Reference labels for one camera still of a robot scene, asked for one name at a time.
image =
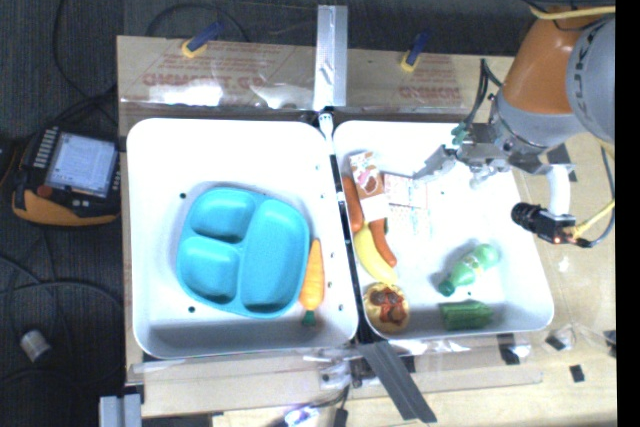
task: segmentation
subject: metal bracket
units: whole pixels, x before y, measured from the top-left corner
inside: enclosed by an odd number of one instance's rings
[[[438,421],[400,356],[387,341],[360,344],[358,350],[380,379],[403,420]]]
[[[413,174],[414,180],[434,180],[448,173],[456,165],[456,152],[441,145],[424,161],[424,167]]]
[[[347,20],[345,6],[318,7],[313,109],[347,104]]]
[[[100,397],[100,427],[142,427],[140,395]]]
[[[343,390],[351,384],[351,367],[349,361],[343,360],[320,371],[320,389]]]

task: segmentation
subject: green bottle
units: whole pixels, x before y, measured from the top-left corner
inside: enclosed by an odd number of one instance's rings
[[[489,244],[480,244],[466,253],[451,269],[449,276],[438,285],[438,292],[449,297],[457,287],[471,285],[484,271],[500,261],[500,253]]]

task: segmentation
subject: blue clamp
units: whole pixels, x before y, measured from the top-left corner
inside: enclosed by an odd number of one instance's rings
[[[422,31],[420,34],[416,36],[413,40],[413,44],[411,48],[404,54],[402,57],[402,61],[400,62],[400,67],[405,71],[413,71],[415,70],[420,54],[422,50],[424,50],[425,45],[427,44],[427,40],[429,39],[429,32]]]
[[[453,141],[451,144],[454,146],[460,146],[462,141],[469,135],[469,131],[467,130],[467,123],[462,121],[458,126],[456,126],[452,131],[451,135],[453,136]]]
[[[195,56],[201,54],[207,48],[207,42],[217,39],[222,29],[224,28],[222,22],[213,22],[206,29],[196,34],[190,40],[185,41],[182,44],[182,53],[185,57],[193,59]]]

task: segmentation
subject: device screen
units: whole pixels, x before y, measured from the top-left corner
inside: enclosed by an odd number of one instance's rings
[[[117,155],[112,142],[62,132],[45,184],[106,198]]]

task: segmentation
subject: orange carrot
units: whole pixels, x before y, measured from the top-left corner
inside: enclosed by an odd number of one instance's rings
[[[314,311],[322,304],[324,299],[324,265],[322,262],[322,248],[318,239],[313,239],[311,243],[307,270],[298,299],[300,304],[307,310],[302,323],[305,326],[315,326]]]
[[[364,225],[364,215],[362,214],[362,206],[360,205],[356,183],[349,175],[342,176],[342,189],[344,190],[344,197],[347,202],[349,226],[351,226],[351,232],[355,234],[359,232]]]
[[[391,248],[387,243],[387,237],[384,233],[384,225],[384,218],[376,219],[369,223],[369,229],[373,236],[373,243],[375,244],[378,253],[380,253],[380,256],[382,256],[385,262],[387,262],[391,267],[395,267],[398,263],[398,259],[396,258],[396,255],[393,254],[393,251],[391,251]]]

